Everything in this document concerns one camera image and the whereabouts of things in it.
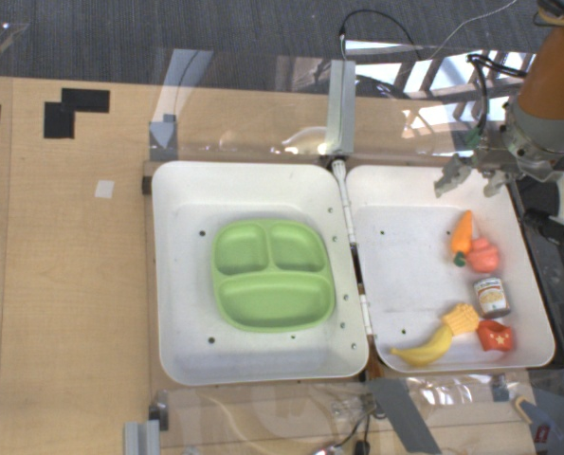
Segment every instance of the toy banana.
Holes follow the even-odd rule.
[[[399,355],[414,367],[423,367],[439,359],[450,348],[452,330],[445,323],[435,331],[431,338],[420,347],[412,349],[391,349],[391,353]]]

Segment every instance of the green plate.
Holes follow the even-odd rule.
[[[211,269],[218,308],[239,329],[307,329],[326,320],[335,306],[326,248],[315,231],[296,221],[223,227],[214,238]]]

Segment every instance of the toy carrot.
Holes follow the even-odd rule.
[[[473,212],[468,210],[452,233],[450,249],[454,254],[454,264],[465,266],[466,255],[471,251],[471,236],[473,235]]]

